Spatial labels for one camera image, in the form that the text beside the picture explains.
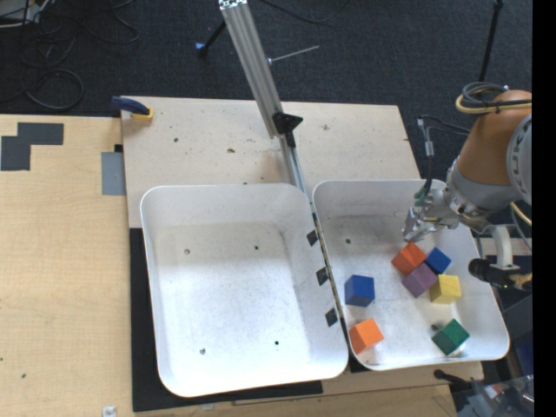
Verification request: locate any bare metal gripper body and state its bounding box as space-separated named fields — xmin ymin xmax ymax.
xmin=411 ymin=188 xmax=484 ymax=230

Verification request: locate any orange cube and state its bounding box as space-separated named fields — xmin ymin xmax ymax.
xmin=390 ymin=241 xmax=428 ymax=278
xmin=347 ymin=317 xmax=386 ymax=355

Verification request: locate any white plastic tray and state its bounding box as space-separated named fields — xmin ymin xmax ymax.
xmin=139 ymin=182 xmax=351 ymax=399
xmin=311 ymin=178 xmax=511 ymax=372

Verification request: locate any small blue cube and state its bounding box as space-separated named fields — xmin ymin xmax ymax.
xmin=424 ymin=246 xmax=453 ymax=275

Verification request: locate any purple cube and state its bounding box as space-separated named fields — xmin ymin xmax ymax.
xmin=400 ymin=261 xmax=440 ymax=299

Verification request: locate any yellow cube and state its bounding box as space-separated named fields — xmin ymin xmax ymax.
xmin=428 ymin=273 xmax=463 ymax=305

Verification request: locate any large blue cube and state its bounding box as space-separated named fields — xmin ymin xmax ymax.
xmin=343 ymin=274 xmax=376 ymax=308

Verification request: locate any green cube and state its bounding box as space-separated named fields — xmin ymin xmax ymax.
xmin=430 ymin=317 xmax=471 ymax=357

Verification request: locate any pale wood board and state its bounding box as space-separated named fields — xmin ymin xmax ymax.
xmin=120 ymin=96 xmax=485 ymax=407

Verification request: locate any black cylinder on white bracket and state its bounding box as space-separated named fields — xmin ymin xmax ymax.
xmin=467 ymin=225 xmax=533 ymax=293

